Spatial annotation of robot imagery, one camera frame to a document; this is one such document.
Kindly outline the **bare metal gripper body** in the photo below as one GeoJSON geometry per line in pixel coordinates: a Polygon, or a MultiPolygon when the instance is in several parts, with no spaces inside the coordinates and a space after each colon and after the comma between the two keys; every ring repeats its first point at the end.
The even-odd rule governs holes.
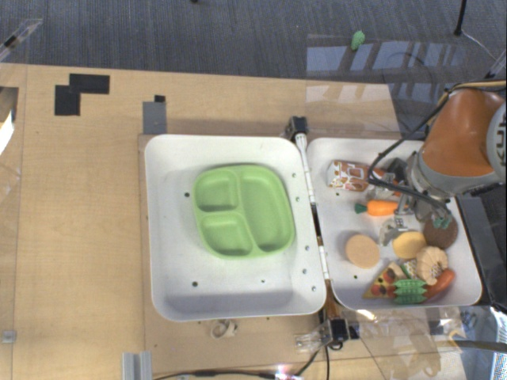
{"type": "Polygon", "coordinates": [[[432,196],[427,192],[396,190],[399,194],[395,215],[402,217],[413,215],[419,222],[430,222],[434,228],[447,229],[452,222],[452,213],[448,209],[448,196],[432,196]]]}

